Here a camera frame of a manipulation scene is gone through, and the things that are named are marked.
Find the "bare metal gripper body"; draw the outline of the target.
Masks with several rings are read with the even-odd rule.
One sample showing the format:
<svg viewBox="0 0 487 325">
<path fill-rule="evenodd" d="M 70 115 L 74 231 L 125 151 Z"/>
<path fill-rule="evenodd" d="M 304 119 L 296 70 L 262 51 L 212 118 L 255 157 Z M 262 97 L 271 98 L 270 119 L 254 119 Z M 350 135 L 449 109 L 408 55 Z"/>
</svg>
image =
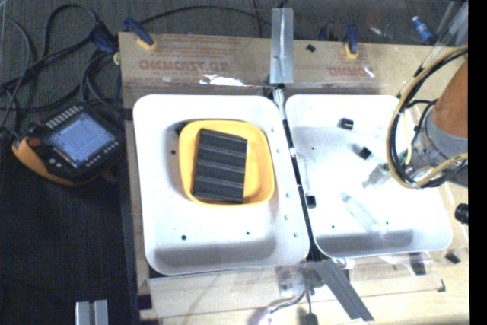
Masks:
<svg viewBox="0 0 487 325">
<path fill-rule="evenodd" d="M 429 141 L 416 139 L 402 152 L 392 141 L 388 145 L 388 168 L 398 183 L 443 183 L 450 175 L 450 159 Z"/>
</svg>

